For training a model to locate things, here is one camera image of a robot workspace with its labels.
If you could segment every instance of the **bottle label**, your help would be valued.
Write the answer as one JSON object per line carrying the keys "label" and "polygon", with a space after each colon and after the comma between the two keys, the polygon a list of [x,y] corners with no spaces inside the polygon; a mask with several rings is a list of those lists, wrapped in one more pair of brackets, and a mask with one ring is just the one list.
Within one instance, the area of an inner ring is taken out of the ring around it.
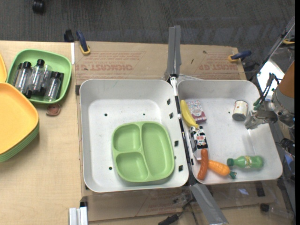
{"label": "bottle label", "polygon": [[250,156],[244,156],[245,158],[245,168],[251,168],[252,160]]}

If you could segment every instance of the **orange plate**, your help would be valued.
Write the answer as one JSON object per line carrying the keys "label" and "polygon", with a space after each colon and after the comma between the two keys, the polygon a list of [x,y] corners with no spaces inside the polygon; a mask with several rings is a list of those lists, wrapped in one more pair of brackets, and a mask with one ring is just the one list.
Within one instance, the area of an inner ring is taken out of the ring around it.
{"label": "orange plate", "polygon": [[7,79],[7,76],[8,74],[6,72],[5,64],[0,53],[0,83],[4,83]]}
{"label": "orange plate", "polygon": [[9,83],[0,82],[0,154],[27,137],[38,125],[38,112]]}

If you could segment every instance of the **chair caster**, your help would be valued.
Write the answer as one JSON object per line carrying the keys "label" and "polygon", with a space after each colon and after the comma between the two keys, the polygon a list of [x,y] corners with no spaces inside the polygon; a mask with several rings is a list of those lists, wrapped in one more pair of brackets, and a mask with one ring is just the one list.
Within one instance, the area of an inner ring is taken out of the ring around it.
{"label": "chair caster", "polygon": [[45,9],[45,3],[43,1],[34,0],[32,4],[32,10],[37,13],[43,13]]}

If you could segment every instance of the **green bottle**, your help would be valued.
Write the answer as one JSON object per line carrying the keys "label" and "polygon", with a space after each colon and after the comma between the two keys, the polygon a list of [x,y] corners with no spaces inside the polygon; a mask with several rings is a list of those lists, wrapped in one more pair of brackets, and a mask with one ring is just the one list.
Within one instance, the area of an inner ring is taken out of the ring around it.
{"label": "green bottle", "polygon": [[263,166],[263,158],[261,156],[240,156],[237,159],[227,159],[228,166],[238,166],[240,168],[261,168]]}

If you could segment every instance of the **toy banana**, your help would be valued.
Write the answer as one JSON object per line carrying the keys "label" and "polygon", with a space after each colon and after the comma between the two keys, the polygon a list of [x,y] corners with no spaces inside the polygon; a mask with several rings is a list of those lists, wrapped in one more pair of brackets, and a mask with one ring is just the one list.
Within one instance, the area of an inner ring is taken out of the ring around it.
{"label": "toy banana", "polygon": [[193,118],[191,112],[189,111],[188,105],[185,100],[180,101],[180,107],[181,107],[181,115],[183,117],[184,122],[189,127],[195,127],[198,128],[199,125],[196,123],[195,119]]}

